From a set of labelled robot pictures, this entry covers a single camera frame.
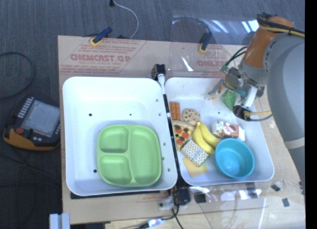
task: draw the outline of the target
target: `blue clamp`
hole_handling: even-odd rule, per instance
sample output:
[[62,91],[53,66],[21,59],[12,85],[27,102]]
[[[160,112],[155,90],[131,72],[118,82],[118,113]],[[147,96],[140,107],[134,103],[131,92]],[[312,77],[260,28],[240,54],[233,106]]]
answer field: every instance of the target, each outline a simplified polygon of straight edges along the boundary
[[102,38],[108,36],[112,32],[112,28],[108,27],[104,30],[102,30],[97,36],[90,39],[90,45],[93,47],[96,47],[97,45],[101,44]]
[[207,45],[209,43],[211,35],[212,35],[211,32],[203,34],[202,38],[199,41],[200,45],[199,45],[198,51],[200,53],[204,54],[207,52]]

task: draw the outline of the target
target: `white cable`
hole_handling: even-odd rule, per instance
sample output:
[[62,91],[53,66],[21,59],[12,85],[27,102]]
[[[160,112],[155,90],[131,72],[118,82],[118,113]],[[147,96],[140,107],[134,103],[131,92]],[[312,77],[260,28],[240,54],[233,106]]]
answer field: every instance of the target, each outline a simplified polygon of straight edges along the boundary
[[130,37],[130,39],[132,39],[132,38],[134,37],[134,35],[137,33],[138,28],[139,28],[139,19],[138,19],[137,15],[136,15],[131,9],[129,9],[129,8],[127,8],[127,7],[117,4],[115,1],[113,1],[113,3],[116,4],[117,6],[119,6],[119,7],[121,7],[121,8],[124,8],[124,9],[126,9],[126,10],[128,10],[128,11],[130,11],[131,13],[134,14],[135,19],[137,20],[137,28],[136,28],[135,32],[133,33],[133,35]]

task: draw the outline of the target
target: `table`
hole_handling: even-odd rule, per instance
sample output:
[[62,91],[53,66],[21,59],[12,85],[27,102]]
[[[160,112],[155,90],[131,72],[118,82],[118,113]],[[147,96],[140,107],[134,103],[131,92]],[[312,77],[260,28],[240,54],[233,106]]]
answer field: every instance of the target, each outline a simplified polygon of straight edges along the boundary
[[[61,111],[61,168],[63,212],[70,223],[106,223],[107,229],[135,228],[150,218],[170,217],[170,210],[160,210],[159,201],[167,191],[107,197],[71,197],[65,175],[65,137],[62,85],[73,76],[151,77],[154,64],[165,64],[172,76],[221,77],[218,72],[241,46],[209,45],[206,54],[197,53],[198,44],[155,42],[104,38],[98,47],[90,38],[59,36],[58,69]],[[189,71],[188,65],[195,71]],[[267,95],[255,100],[258,111],[269,110]],[[184,228],[289,228],[305,227],[305,203],[298,185],[299,176],[284,146],[273,119],[261,122],[261,127],[273,160],[275,172],[268,182],[254,185],[227,184],[210,186],[206,202],[191,202],[179,210]],[[161,228],[178,228],[176,219]]]

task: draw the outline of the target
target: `blue bowl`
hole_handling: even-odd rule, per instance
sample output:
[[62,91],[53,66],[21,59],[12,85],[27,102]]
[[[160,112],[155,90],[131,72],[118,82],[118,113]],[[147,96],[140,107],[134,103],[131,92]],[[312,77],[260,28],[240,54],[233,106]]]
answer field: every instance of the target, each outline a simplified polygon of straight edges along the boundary
[[226,138],[219,142],[214,152],[214,163],[219,172],[234,179],[249,176],[255,164],[250,148],[235,138]]

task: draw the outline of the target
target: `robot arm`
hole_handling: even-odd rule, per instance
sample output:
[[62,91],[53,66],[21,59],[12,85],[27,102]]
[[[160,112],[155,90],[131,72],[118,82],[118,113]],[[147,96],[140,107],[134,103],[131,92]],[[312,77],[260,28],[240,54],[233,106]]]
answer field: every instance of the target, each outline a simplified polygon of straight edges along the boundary
[[225,69],[224,85],[240,94],[241,105],[233,111],[244,120],[248,120],[244,113],[266,86],[271,113],[305,194],[305,34],[279,16],[263,14],[258,22],[260,27],[238,69]]

